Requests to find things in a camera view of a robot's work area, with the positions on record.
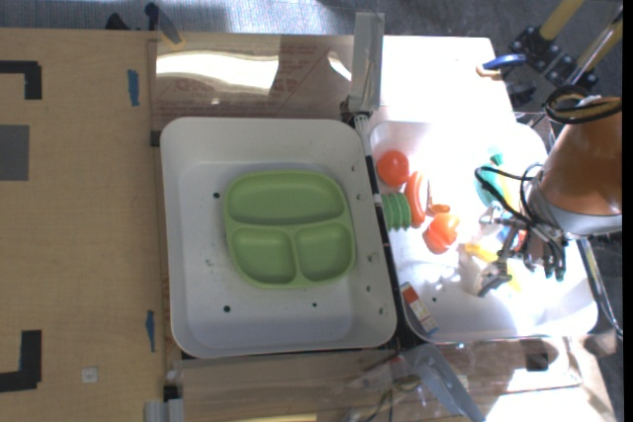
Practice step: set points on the orange toy pepper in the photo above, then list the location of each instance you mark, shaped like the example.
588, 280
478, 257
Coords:
440, 232

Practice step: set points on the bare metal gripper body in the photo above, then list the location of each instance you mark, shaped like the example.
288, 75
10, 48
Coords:
519, 232

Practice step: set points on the orange sausage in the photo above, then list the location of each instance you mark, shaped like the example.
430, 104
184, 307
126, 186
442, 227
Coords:
415, 200

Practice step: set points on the green ribbed toy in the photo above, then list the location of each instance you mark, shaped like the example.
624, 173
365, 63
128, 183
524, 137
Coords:
395, 211

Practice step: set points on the white plastic tray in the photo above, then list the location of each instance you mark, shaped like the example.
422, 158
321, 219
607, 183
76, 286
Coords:
465, 316
198, 262

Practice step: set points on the red and white carton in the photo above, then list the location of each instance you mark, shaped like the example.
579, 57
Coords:
419, 309

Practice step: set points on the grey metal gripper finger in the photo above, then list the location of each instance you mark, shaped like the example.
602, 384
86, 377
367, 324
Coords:
493, 280

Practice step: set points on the yellow banana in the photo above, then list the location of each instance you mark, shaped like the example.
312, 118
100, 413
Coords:
482, 253

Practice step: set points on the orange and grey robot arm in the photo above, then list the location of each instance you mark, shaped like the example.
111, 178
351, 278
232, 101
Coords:
581, 163

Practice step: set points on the orange ball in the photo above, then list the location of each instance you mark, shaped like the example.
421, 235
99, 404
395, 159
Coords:
392, 167

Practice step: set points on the green divided plate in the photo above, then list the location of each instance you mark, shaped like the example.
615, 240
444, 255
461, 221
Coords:
287, 207

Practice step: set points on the teal toy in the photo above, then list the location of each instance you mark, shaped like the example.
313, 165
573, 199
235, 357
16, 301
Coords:
487, 190

